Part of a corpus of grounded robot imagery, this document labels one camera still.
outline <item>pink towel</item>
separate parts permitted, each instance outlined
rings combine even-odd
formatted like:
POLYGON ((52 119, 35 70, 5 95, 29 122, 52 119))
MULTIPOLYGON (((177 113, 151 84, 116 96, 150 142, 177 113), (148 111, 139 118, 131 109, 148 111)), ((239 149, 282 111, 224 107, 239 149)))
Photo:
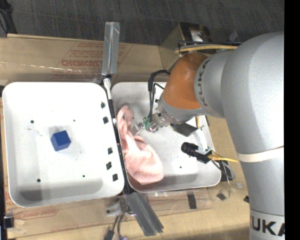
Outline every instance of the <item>pink towel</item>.
POLYGON ((141 136, 130 132, 133 112, 126 105, 117 114, 125 166, 141 185, 161 181, 164 177, 162 162, 155 150, 141 136))

